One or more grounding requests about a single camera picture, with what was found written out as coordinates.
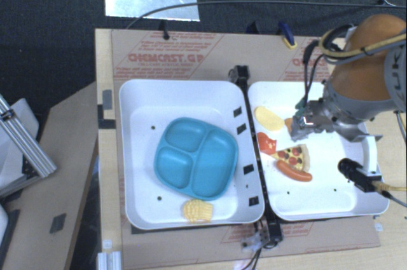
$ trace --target toy sausage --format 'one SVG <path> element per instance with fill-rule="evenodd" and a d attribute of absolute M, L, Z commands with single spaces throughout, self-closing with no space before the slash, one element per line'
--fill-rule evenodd
<path fill-rule="evenodd" d="M 287 163 L 283 162 L 282 160 L 277 161 L 277 168 L 284 174 L 287 175 L 290 179 L 302 181 L 302 182 L 310 182 L 312 180 L 312 175 L 296 170 L 295 168 L 291 167 Z"/>

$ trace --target metal rod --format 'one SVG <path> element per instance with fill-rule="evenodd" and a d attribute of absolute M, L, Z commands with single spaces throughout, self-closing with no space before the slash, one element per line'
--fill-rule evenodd
<path fill-rule="evenodd" d="M 46 173 L 48 173 L 47 175 L 56 170 L 56 167 L 51 159 L 40 148 L 31 134 L 23 127 L 21 121 L 17 118 L 17 116 L 13 117 L 13 119 L 7 120 L 6 122 L 9 123 L 10 127 L 16 131 L 18 136 L 27 143 L 27 146 L 29 146 L 34 151 L 35 157 L 37 157 L 38 162 L 44 166 Z"/>
<path fill-rule="evenodd" d="M 47 174 L 43 168 L 42 165 L 39 165 L 38 163 L 33 162 L 33 159 L 35 159 L 35 153 L 32 151 L 32 149 L 27 146 L 24 141 L 16 136 L 16 134 L 13 132 L 12 129 L 8 128 L 3 122 L 1 122 L 1 126 L 5 130 L 5 132 L 8 134 L 8 136 L 12 139 L 14 144 L 21 150 L 23 155 L 27 158 L 27 160 L 32 164 L 32 167 L 38 172 L 38 175 L 40 177 L 46 177 Z"/>
<path fill-rule="evenodd" d="M 2 114 L 7 111 L 10 111 L 10 106 L 0 95 L 0 113 Z M 57 169 L 36 140 L 24 128 L 17 115 L 7 120 L 1 120 L 0 123 L 41 177 L 46 177 Z"/>

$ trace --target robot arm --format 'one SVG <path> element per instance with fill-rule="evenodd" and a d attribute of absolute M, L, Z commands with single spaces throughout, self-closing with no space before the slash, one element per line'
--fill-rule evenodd
<path fill-rule="evenodd" d="M 359 129 L 360 123 L 383 111 L 406 110 L 406 22 L 375 15 L 356 28 L 344 50 L 332 45 L 350 27 L 328 32 L 304 54 L 309 59 L 319 45 L 322 56 L 336 66 L 318 101 L 308 101 L 312 82 L 308 89 L 306 82 L 291 126 L 294 141 L 324 130 L 350 142 L 362 141 L 368 134 Z"/>

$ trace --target cardboard sheet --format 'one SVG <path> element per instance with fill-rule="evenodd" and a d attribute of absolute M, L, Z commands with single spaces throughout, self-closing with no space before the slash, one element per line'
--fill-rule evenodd
<path fill-rule="evenodd" d="M 313 38 L 296 37 L 298 47 L 289 50 L 280 36 L 170 32 L 170 39 L 166 41 L 162 38 L 162 32 L 158 31 L 101 30 L 97 32 L 97 40 L 98 35 L 104 44 L 97 51 L 97 60 L 103 70 L 107 68 L 108 74 L 113 73 L 107 78 L 104 77 L 105 71 L 98 73 L 101 75 L 98 78 L 99 103 L 103 103 L 101 89 L 106 90 L 114 83 L 110 90 L 113 92 L 116 111 L 117 183 L 121 205 L 121 242 L 117 246 L 109 245 L 104 251 L 122 248 L 123 263 L 127 270 L 249 258 L 251 254 L 242 251 L 240 241 L 253 234 L 253 225 L 159 232 L 143 232 L 130 225 L 124 211 L 118 90 L 126 80 L 132 78 L 227 80 L 228 71 L 235 65 L 249 66 L 251 83 L 261 80 L 303 81 L 302 54 Z M 315 81 L 328 76 L 327 65 L 321 63 Z M 371 217 L 288 223 L 282 228 L 283 242 L 277 249 L 265 252 L 263 256 L 380 245 Z"/>

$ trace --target wire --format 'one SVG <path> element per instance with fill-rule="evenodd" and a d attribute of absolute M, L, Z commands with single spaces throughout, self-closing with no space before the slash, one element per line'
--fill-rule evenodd
<path fill-rule="evenodd" d="M 265 246 L 263 246 L 263 248 L 265 248 L 266 250 L 271 250 L 271 249 L 275 248 L 277 245 L 278 245 L 277 242 L 275 242 L 275 243 L 270 242 L 270 243 L 267 243 Z"/>
<path fill-rule="evenodd" d="M 331 58 L 324 55 L 324 59 L 329 64 L 340 65 L 340 64 L 348 64 L 349 62 L 359 60 L 360 58 L 364 58 L 365 56 L 366 56 L 365 54 L 361 53 L 361 54 L 354 55 L 353 57 L 346 58 L 346 59 L 332 60 Z"/>
<path fill-rule="evenodd" d="M 390 186 L 380 181 L 372 181 L 372 185 L 379 191 L 407 191 L 407 187 Z"/>
<path fill-rule="evenodd" d="M 283 0 L 226 0 L 226 1 L 204 1 L 200 3 L 184 3 L 175 4 L 173 6 L 166 6 L 158 9 L 154 9 L 136 18 L 131 23 L 129 23 L 126 29 L 130 29 L 138 21 L 142 20 L 144 17 L 150 16 L 154 13 L 159 13 L 165 10 L 171 10 L 176 8 L 190 7 L 190 6 L 205 6 L 211 4 L 298 4 L 302 6 L 337 6 L 337 7 L 361 7 L 361 8 L 391 8 L 391 9 L 406 9 L 407 6 L 380 6 L 376 4 L 347 4 L 347 3 L 313 3 L 306 1 L 283 1 Z"/>
<path fill-rule="evenodd" d="M 398 203 L 401 206 L 404 206 L 407 208 L 407 203 L 402 202 L 401 200 L 398 200 L 397 198 L 395 198 L 393 195 L 391 195 L 388 191 L 381 191 L 380 194 L 385 197 L 388 198 L 396 203 Z"/>
<path fill-rule="evenodd" d="M 404 138 L 404 143 L 407 144 L 406 127 L 405 127 L 405 125 L 403 124 L 403 121 L 401 120 L 400 111 L 396 111 L 396 112 L 394 112 L 394 113 L 396 113 L 396 116 L 397 116 L 397 123 L 399 124 L 399 128 L 400 128 L 401 135 L 402 135 L 403 138 Z"/>
<path fill-rule="evenodd" d="M 310 79 L 310 83 L 308 83 L 308 63 L 309 63 L 309 61 L 310 61 L 310 59 L 311 59 L 312 52 L 314 51 L 314 49 L 315 49 L 317 46 L 318 46 L 318 40 L 312 41 L 312 42 L 305 48 L 304 55 L 303 55 L 303 63 L 304 63 L 304 87 L 305 87 L 305 94 L 304 94 L 304 97 L 303 97 L 303 100 L 302 100 L 302 101 L 303 101 L 303 107 L 305 107 L 306 104 L 307 104 L 307 102 L 308 102 L 308 93 L 309 93 L 309 91 L 310 91 L 311 84 L 312 84 L 312 78 L 313 78 L 313 76 L 312 76 L 311 79 Z M 318 60 L 319 60 L 319 59 L 317 59 L 317 60 L 315 61 L 313 70 L 315 69 L 316 63 L 318 63 Z"/>
<path fill-rule="evenodd" d="M 349 58 L 349 57 L 353 57 L 353 56 L 356 56 L 359 54 L 372 55 L 379 51 L 383 51 L 383 50 L 392 48 L 394 46 L 401 45 L 406 42 L 406 33 L 404 33 L 404 34 L 400 34 L 400 35 L 391 37 L 389 39 L 385 39 L 383 41 L 371 44 L 369 46 L 366 46 L 364 48 L 360 48 L 357 50 L 346 51 L 346 52 L 344 52 L 344 51 L 335 52 L 335 51 L 329 50 L 329 48 L 324 46 L 326 38 L 331 33 L 332 33 L 332 30 L 329 30 L 321 37 L 321 40 L 319 41 L 319 48 L 321 49 L 321 52 L 330 58 Z"/>
<path fill-rule="evenodd" d="M 312 81 L 314 80 L 314 76 L 315 76 L 315 70 L 317 68 L 317 64 L 319 62 L 319 60 L 323 57 L 324 55 L 320 55 L 317 57 L 317 59 L 314 62 L 314 65 L 312 66 L 312 70 L 311 70 L 311 76 L 310 76 L 310 82 L 308 84 L 308 92 L 310 92 L 311 89 L 311 85 L 312 85 Z"/>
<path fill-rule="evenodd" d="M 260 253 L 261 253 L 261 248 L 256 251 L 256 253 L 253 255 L 253 258 L 250 260 L 250 262 L 248 264 L 246 264 L 246 266 L 242 270 L 247 270 L 252 265 L 253 262 L 254 262 L 254 265 L 252 266 L 252 270 L 255 269 L 257 261 L 259 260 L 259 257 L 260 257 Z"/>
<path fill-rule="evenodd" d="M 253 266 L 252 266 L 252 270 L 256 270 L 256 266 L 257 266 L 257 262 L 258 262 L 258 260 L 259 260 L 259 258 L 260 258 L 260 254 L 261 254 L 261 248 L 260 248 L 260 250 L 259 250 L 259 253 L 257 254 L 256 260 L 254 260 L 254 264 L 253 264 Z"/>

